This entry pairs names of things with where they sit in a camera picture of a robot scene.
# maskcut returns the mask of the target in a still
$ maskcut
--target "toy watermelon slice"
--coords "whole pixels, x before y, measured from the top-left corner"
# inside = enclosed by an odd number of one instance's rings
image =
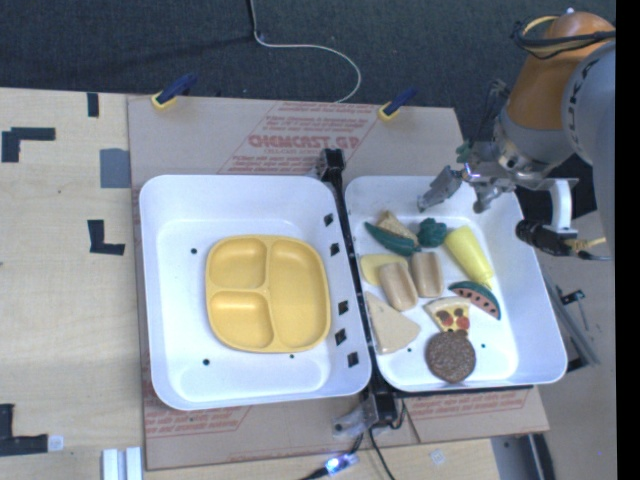
[[[485,286],[474,281],[460,281],[449,286],[449,290],[460,297],[469,299],[474,306],[479,307],[496,320],[500,320],[500,304],[496,296]]]

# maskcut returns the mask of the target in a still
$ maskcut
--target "toy cheese wedge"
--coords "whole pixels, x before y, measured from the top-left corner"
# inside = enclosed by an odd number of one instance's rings
[[[420,326],[370,292],[365,292],[369,317],[380,354],[396,352],[411,343],[420,333]]]

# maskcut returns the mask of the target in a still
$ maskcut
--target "toy pizza slice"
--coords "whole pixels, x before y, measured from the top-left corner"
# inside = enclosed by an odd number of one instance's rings
[[[463,297],[442,297],[424,305],[440,330],[444,332],[469,333],[469,301]]]
[[[413,320],[370,292],[365,292],[364,296],[373,325],[376,348],[380,354],[400,350],[418,336],[420,326]]]

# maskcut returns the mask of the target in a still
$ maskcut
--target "toy bread slice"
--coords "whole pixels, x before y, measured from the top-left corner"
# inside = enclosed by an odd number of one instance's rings
[[[449,290],[469,300],[474,306],[479,307],[492,317],[500,320],[500,304],[496,296],[480,283],[473,281],[460,281],[449,285]]]
[[[444,291],[442,267],[435,252],[416,252],[411,256],[411,277],[420,297],[440,297]]]
[[[378,269],[380,285],[389,304],[398,311],[411,309],[418,304],[416,290],[407,263],[387,263]]]
[[[406,347],[420,333],[420,326],[370,292],[365,300],[380,354],[389,354]]]
[[[378,269],[387,263],[407,263],[404,256],[397,254],[365,254],[360,257],[360,268],[365,281],[374,286],[380,286]]]
[[[442,297],[424,305],[440,330],[468,334],[469,301],[462,297]]]

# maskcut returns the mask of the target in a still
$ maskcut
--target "brown round cookie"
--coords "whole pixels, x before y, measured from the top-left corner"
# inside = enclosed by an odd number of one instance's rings
[[[451,384],[466,379],[476,367],[476,351],[463,333],[439,332],[427,343],[427,365]]]

